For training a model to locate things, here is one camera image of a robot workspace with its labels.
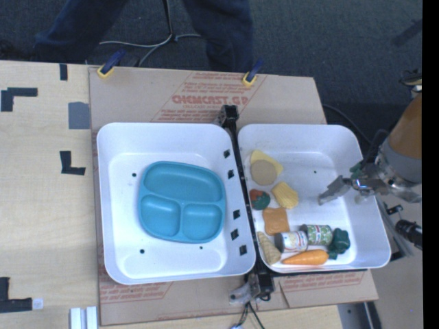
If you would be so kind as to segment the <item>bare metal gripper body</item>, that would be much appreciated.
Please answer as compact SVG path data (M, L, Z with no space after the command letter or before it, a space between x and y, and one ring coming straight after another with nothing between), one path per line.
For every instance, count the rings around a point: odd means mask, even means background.
M422 202L414 187L422 181L422 162L398 154L379 154L373 163L366 160L350 168L353 188L361 195L394 195L409 204Z

